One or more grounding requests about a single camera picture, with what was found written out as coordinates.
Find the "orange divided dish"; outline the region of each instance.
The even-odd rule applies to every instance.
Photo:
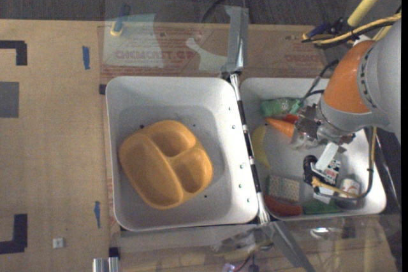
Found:
[[[151,207],[174,208],[211,182],[210,157],[182,123],[164,120],[127,138],[119,162],[139,196]]]

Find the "gray square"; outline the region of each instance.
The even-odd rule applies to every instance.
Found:
[[[0,118],[18,118],[18,82],[0,82]]]

